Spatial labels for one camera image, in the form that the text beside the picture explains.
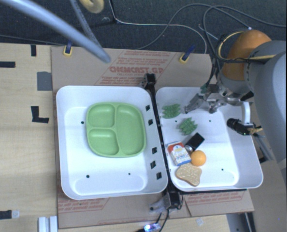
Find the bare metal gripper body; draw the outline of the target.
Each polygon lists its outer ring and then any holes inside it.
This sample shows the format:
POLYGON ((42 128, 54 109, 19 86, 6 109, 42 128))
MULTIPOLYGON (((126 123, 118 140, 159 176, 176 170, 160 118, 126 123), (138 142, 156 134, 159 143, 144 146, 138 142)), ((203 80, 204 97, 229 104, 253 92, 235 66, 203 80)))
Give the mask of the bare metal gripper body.
POLYGON ((241 94, 234 93, 228 88, 218 84, 205 84, 201 86, 200 96, 209 103, 240 105, 241 94))

